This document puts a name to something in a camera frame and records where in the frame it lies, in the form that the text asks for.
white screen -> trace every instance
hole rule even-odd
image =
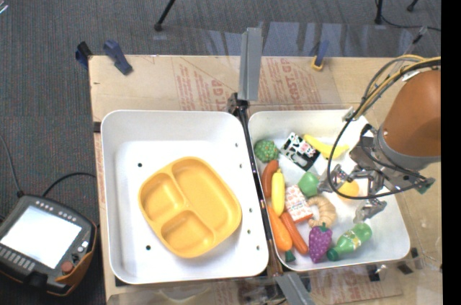
[[[54,269],[80,226],[29,206],[0,243]]]

table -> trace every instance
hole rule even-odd
[[[107,254],[104,172],[99,126],[114,110],[215,110],[224,111],[238,91],[240,58],[235,56],[126,56],[133,72],[124,76],[108,56],[89,57],[91,108],[95,124],[99,212],[104,260],[104,284],[108,304],[176,304],[178,283],[158,286],[117,286]],[[263,57],[259,100],[249,112],[260,110],[347,109],[359,104],[373,74],[390,58],[325,58],[321,71],[311,68],[312,58]],[[401,87],[388,90],[367,113],[377,127]],[[359,268],[330,270],[310,276],[316,304],[441,304],[442,297],[442,199],[441,163],[423,175],[436,178],[427,193],[397,194],[398,204],[411,238],[412,252],[402,262],[379,267],[380,280],[370,281]],[[244,281],[249,293],[258,278]],[[182,304],[239,304],[242,283],[217,281]],[[187,288],[180,290],[182,295]]]

gray floor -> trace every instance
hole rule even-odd
[[[116,40],[125,54],[240,55],[241,33],[261,27],[264,56],[311,56],[328,40],[327,56],[441,54],[442,0],[176,0],[157,32],[169,0],[4,0],[0,14],[0,134],[17,179],[41,194],[69,172],[95,172],[88,73],[75,59],[85,41],[104,54]],[[97,189],[88,176],[70,177],[48,195],[98,222]],[[6,152],[0,148],[0,214],[16,201]],[[81,285],[55,299],[0,276],[0,304],[103,304],[99,253]]]

yellow divided plate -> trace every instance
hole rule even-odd
[[[204,160],[184,157],[152,174],[138,202],[157,237],[180,257],[197,257],[228,238],[241,222],[240,203]]]

green bottle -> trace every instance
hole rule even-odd
[[[370,226],[366,223],[358,223],[338,238],[336,246],[327,251],[326,256],[332,262],[338,261],[341,255],[355,251],[371,236]]]

